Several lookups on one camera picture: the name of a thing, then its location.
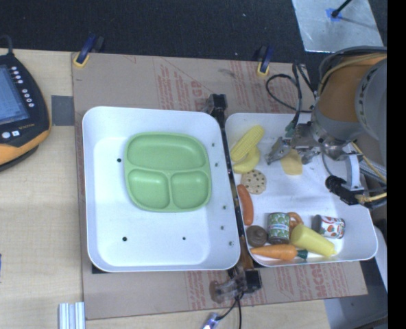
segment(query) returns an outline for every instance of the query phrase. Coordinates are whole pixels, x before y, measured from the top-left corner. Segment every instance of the green plate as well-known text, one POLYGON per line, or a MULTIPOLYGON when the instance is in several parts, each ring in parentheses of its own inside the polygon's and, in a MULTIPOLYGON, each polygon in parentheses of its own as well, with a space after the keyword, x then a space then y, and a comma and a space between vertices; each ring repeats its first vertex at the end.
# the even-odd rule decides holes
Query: green plate
POLYGON ((197 210, 211 197, 206 148, 196 138, 169 132, 132 136, 124 154, 126 187, 143 210, 197 210))

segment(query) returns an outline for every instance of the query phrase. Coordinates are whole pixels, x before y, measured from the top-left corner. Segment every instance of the red and white can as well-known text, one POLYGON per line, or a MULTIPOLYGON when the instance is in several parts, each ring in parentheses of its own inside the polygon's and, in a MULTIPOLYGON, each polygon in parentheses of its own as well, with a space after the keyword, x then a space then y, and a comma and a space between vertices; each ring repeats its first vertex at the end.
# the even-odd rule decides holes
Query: red and white can
POLYGON ((316 215, 313 217, 311 229, 331 239, 341 239, 345 233, 345 221, 342 218, 316 215))

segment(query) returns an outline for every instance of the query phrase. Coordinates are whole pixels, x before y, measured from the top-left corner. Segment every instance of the black tape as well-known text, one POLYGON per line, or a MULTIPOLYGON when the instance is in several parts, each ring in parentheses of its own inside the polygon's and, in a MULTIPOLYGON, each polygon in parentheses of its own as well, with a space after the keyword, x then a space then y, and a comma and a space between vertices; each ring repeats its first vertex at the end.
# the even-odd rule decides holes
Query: black tape
POLYGON ((74 125, 74 109, 72 96, 52 95, 52 125, 74 125))

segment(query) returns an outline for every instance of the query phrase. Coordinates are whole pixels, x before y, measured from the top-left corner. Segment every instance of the toy carrot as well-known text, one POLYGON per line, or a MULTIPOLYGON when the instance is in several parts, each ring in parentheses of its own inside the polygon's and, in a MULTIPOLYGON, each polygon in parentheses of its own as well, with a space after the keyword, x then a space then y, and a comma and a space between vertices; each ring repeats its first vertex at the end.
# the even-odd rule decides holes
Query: toy carrot
POLYGON ((243 184, 237 185, 238 197, 241 202, 243 212, 243 222, 246 226, 250 226, 253 223, 253 202, 252 198, 247 191, 247 188, 243 184))
POLYGON ((292 244, 276 244, 253 247, 250 252, 255 255, 277 258, 279 260, 292 260, 296 256, 307 259, 308 251, 305 249, 296 249, 292 244))

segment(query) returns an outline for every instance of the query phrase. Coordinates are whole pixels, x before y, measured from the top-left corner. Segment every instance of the white tray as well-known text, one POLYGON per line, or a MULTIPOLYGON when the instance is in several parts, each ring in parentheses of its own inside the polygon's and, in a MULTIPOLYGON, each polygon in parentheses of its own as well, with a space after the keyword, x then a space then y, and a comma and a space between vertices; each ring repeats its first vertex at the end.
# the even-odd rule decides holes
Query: white tray
POLYGON ((216 270, 240 254, 237 220, 216 120, 203 112, 96 107, 82 122, 88 255, 107 272, 216 270), (188 134, 205 146, 211 198, 191 212, 150 212, 131 201, 124 178, 127 140, 141 132, 188 134))
MULTIPOLYGON (((229 148, 247 132, 253 125, 262 125, 265 134, 258 144, 261 160, 256 169, 263 172, 267 178, 267 189, 260 195, 253 195, 254 225, 267 228, 267 217, 272 212, 297 212, 304 224, 311 227, 311 219, 315 215, 340 217, 346 222, 342 239, 329 239, 335 244, 337 254, 326 258, 310 253, 307 260, 299 257, 291 261, 274 260, 263 256, 252 255, 258 264, 266 267, 281 265, 298 265, 303 263, 332 263, 342 261, 367 260, 377 252, 377 236, 372 223, 370 212, 360 205, 349 206, 338 196, 330 193, 325 187, 328 173, 321 156, 303 166, 302 175, 287 175, 280 161, 268 165, 265 154, 268 154, 279 136, 285 133, 285 127, 293 119, 292 114, 256 114, 236 113, 226 120, 226 135, 229 148)), ((310 119, 307 114, 300 116, 300 123, 310 119)), ((346 172, 344 163, 327 160, 332 172, 346 172)), ((241 175, 234 174, 236 184, 240 184, 241 175)))

